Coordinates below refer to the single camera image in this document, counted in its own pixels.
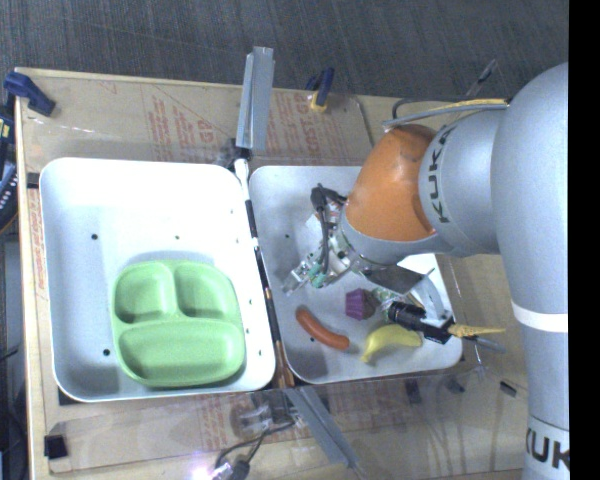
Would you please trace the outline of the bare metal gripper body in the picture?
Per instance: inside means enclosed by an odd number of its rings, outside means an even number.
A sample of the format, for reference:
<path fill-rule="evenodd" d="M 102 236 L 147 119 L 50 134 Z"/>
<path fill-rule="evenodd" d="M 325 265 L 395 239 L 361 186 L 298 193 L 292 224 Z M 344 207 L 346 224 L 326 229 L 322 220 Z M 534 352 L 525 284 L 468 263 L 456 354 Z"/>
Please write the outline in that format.
<path fill-rule="evenodd" d="M 346 273 L 369 276 L 380 265 L 360 255 L 343 235 L 333 235 L 306 257 L 306 277 L 314 288 L 338 281 Z"/>

